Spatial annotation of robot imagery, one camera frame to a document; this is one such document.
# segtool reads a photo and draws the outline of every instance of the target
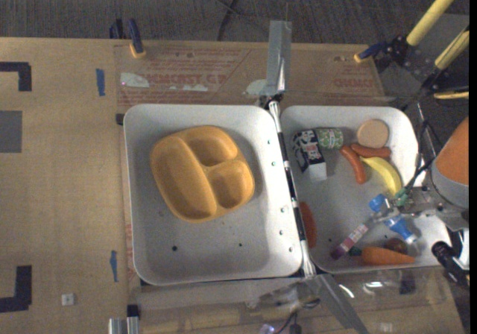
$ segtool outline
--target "brown object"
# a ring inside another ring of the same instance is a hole
[[[353,143],[350,147],[360,157],[363,158],[380,157],[383,159],[389,159],[391,157],[391,149],[389,147],[371,148],[364,147],[362,145],[359,145],[358,143]]]
[[[303,219],[303,224],[305,225],[305,234],[306,240],[308,241],[308,246],[314,248],[316,246],[316,241],[318,239],[318,232],[316,229],[315,218],[313,217],[313,212],[310,209],[310,206],[304,201],[300,202],[300,212]]]
[[[385,243],[385,248],[389,249],[390,251],[408,254],[407,244],[403,240],[398,239],[397,237],[393,237],[392,239],[387,240]]]
[[[355,173],[355,179],[357,184],[366,183],[366,170],[362,161],[359,159],[358,154],[351,149],[350,146],[343,146],[340,150],[341,155],[343,155],[348,162],[350,162],[351,167]]]
[[[415,262],[412,256],[379,247],[366,247],[361,253],[361,258],[366,265],[401,265]]]
[[[194,223],[246,204],[255,189],[243,153],[215,126],[189,128],[158,141],[151,170],[172,213]]]
[[[435,164],[443,176],[465,186],[469,185],[469,117],[452,133]]]
[[[380,119],[370,119],[359,127],[356,136],[364,147],[381,148],[388,142],[389,127]]]

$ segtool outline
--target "gray square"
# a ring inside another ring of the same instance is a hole
[[[22,152],[22,112],[0,111],[0,153]]]

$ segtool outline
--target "white container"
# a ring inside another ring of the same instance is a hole
[[[405,114],[390,107],[289,107],[281,116],[285,142],[293,168],[298,198],[311,207],[318,242],[311,250],[315,264],[330,273],[373,271],[343,256],[335,261],[329,252],[367,219],[369,200],[385,190],[371,170],[364,185],[355,182],[349,163],[337,151],[324,151],[328,179],[313,183],[295,163],[291,138],[299,130],[339,127],[346,143],[353,142],[362,122],[378,118],[391,135],[391,161],[407,182],[414,173],[417,141]],[[236,141],[256,181],[252,200],[223,217],[192,224],[169,211],[154,182],[149,153],[159,139],[200,125],[222,127]],[[205,281],[287,277],[302,263],[302,252],[274,120],[254,106],[143,104],[124,117],[127,169],[130,183],[133,259],[138,275],[157,286]],[[437,218],[408,222],[420,236],[419,253],[412,266],[437,265],[430,247],[448,237]],[[397,236],[383,224],[359,243],[379,245]]]

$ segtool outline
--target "beige round object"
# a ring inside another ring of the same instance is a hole
[[[363,123],[356,133],[358,143],[369,148],[381,148],[389,138],[389,127],[380,119],[371,119]]]

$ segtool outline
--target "wooden surface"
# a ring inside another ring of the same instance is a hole
[[[0,60],[29,62],[33,76],[33,91],[19,92],[16,75],[0,72],[0,110],[21,110],[23,123],[22,152],[0,153],[0,297],[13,295],[16,266],[33,267],[32,304],[0,314],[2,333],[106,333],[109,318],[125,316],[131,274],[114,55],[125,44],[0,39]],[[105,96],[96,69],[104,70]],[[75,293],[74,306],[61,306],[65,293]]]

